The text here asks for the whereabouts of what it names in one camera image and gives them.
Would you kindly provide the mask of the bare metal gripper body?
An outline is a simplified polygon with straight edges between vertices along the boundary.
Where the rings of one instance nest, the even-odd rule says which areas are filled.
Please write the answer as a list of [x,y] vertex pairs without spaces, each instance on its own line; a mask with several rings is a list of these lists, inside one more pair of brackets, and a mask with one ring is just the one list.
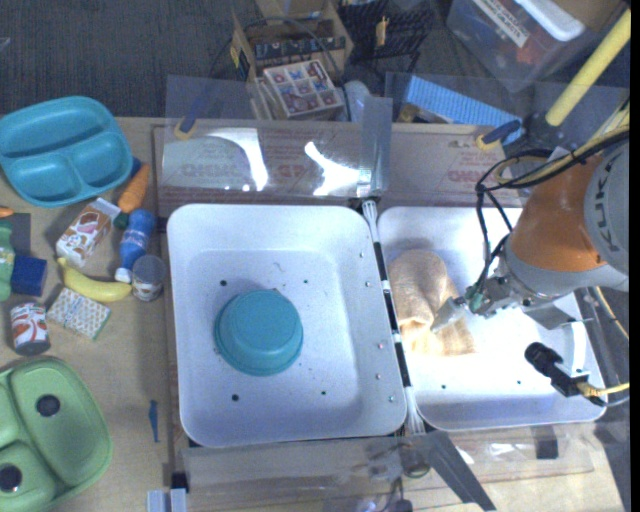
[[481,277],[469,287],[469,310],[485,318],[503,309],[529,307],[538,301],[536,293],[511,274]]

